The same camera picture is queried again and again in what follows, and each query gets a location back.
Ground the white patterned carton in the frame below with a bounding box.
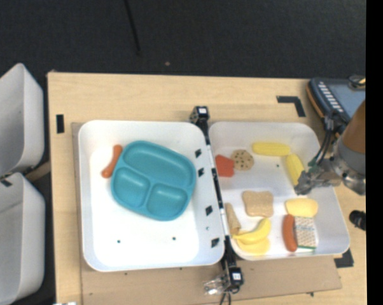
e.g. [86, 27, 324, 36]
[293, 215, 318, 251]

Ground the black block with thin wires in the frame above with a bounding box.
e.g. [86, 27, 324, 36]
[225, 266, 245, 287]
[189, 105, 210, 124]

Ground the yellow banana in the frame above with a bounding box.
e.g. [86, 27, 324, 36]
[232, 217, 272, 245]
[235, 236, 272, 255]

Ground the yellow corn cob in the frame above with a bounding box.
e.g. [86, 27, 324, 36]
[285, 153, 305, 187]
[251, 141, 291, 158]

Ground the blue divided plate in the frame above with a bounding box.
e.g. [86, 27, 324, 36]
[109, 140, 198, 222]

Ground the tan bread slice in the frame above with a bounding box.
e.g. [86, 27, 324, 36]
[241, 190, 275, 219]

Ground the tan wafer cone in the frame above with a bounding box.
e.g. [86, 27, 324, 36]
[224, 202, 242, 235]

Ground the thin black and white rod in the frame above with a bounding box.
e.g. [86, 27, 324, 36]
[198, 118, 237, 270]

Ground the white plastic tray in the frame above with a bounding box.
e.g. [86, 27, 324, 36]
[78, 119, 226, 273]
[207, 121, 351, 262]

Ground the pale yellow cheese wedge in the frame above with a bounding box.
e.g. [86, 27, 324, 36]
[284, 197, 319, 219]

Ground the brown chocolate chip biscuit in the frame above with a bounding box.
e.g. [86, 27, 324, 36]
[230, 149, 255, 172]

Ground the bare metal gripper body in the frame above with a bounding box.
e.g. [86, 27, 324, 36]
[311, 166, 366, 196]

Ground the orange sausage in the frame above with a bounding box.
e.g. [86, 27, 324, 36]
[282, 214, 298, 253]
[101, 144, 123, 179]

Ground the red pepper piece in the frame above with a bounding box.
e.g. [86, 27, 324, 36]
[214, 154, 235, 178]

